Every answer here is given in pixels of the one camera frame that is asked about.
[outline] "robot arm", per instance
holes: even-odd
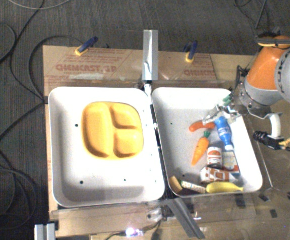
[[[277,36],[272,43],[259,43],[263,48],[256,57],[246,77],[237,79],[236,88],[230,95],[230,103],[216,109],[205,118],[208,123],[217,117],[219,112],[225,112],[235,119],[241,115],[252,115],[261,120],[269,119],[272,132],[256,131],[254,140],[273,150],[288,150],[286,142],[280,136],[280,115],[272,113],[270,106],[284,99],[290,103],[290,39]]]

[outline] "gray carpet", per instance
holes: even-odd
[[[36,8],[43,0],[13,1]],[[66,0],[45,0],[43,7],[63,1]],[[236,1],[243,5],[248,0]],[[141,50],[143,30],[158,30],[160,51],[181,52],[188,41],[197,40],[198,53],[254,55],[259,48],[254,41],[256,35],[278,27],[281,34],[290,36],[290,0],[268,0],[255,29],[263,1],[251,0],[246,6],[237,8],[234,0],[73,0],[38,11],[22,33],[12,57],[0,63],[0,135],[4,133],[0,137],[0,166],[8,167],[2,158],[5,156],[14,172],[19,171],[32,179],[37,206],[24,226],[2,230],[2,227],[17,226],[30,216],[35,195],[32,185],[20,176],[13,178],[10,173],[0,172],[0,214],[6,211],[15,192],[8,210],[10,215],[0,217],[0,240],[31,240],[33,226],[48,222],[44,107],[39,106],[8,128],[41,103],[38,95],[33,94],[28,77],[29,58],[39,42],[52,36],[70,36],[83,42],[97,36],[96,48],[109,45],[112,49]],[[0,23],[10,26],[17,37],[35,12],[0,0]],[[13,40],[12,31],[0,24],[0,58],[12,47]],[[79,42],[62,37],[45,44],[78,46]],[[34,85],[41,92],[42,71],[42,49],[38,47],[31,74]]]

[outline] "yellow plate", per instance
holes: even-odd
[[[133,157],[144,143],[139,114],[123,103],[90,103],[82,113],[82,139],[87,151],[98,158]]]

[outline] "metal bar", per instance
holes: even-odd
[[[264,0],[263,5],[262,5],[261,10],[260,10],[260,13],[259,13],[259,17],[258,17],[257,23],[255,25],[255,29],[257,29],[257,27],[258,27],[258,24],[259,24],[259,21],[260,21],[260,18],[262,16],[262,14],[263,14],[266,2],[267,2],[267,0]]]
[[[44,226],[43,225],[35,225],[34,239],[35,240],[44,240]]]
[[[47,224],[46,226],[35,225],[34,239],[35,240],[56,240],[55,224],[50,223],[50,224]]]
[[[158,31],[144,30],[143,81],[158,80]]]
[[[56,240],[55,224],[47,224],[47,240]]]
[[[205,239],[204,234],[191,217],[185,203],[181,198],[168,199],[164,201],[170,210],[176,216],[177,221],[181,224],[188,238]]]

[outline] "white bottle cap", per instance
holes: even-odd
[[[226,145],[225,146],[225,150],[226,151],[232,151],[232,150],[234,150],[234,147],[232,145]]]

